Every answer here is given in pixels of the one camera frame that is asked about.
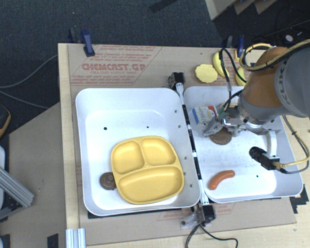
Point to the thin black and white rod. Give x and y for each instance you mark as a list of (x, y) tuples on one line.
[(193, 148)]

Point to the brown swirl pastry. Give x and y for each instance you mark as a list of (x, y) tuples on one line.
[(107, 181)]

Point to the yellow divided plate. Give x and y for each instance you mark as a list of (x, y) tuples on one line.
[(147, 169)]

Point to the brown round biscuit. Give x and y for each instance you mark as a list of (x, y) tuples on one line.
[(222, 139)]

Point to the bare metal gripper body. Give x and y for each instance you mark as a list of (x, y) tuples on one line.
[(255, 127)]

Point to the white plastic tray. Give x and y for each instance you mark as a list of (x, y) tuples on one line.
[(134, 112), (230, 159)]

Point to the black cylinder on white bracket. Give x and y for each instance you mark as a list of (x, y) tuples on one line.
[(263, 158)]

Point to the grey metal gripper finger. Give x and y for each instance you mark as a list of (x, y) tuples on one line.
[(211, 128), (235, 131)]

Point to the yellow banana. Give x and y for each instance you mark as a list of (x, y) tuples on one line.
[(240, 77), (218, 63)]

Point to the small white carton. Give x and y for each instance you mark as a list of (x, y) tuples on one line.
[(202, 114)]

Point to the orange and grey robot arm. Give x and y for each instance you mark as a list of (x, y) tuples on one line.
[(286, 86)]

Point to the orange sausage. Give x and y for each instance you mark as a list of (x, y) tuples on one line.
[(220, 178)]

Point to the brown cardboard board red print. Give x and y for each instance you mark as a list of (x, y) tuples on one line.
[(124, 66)]

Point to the yellow round biscuit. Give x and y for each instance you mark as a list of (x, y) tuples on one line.
[(206, 73)]

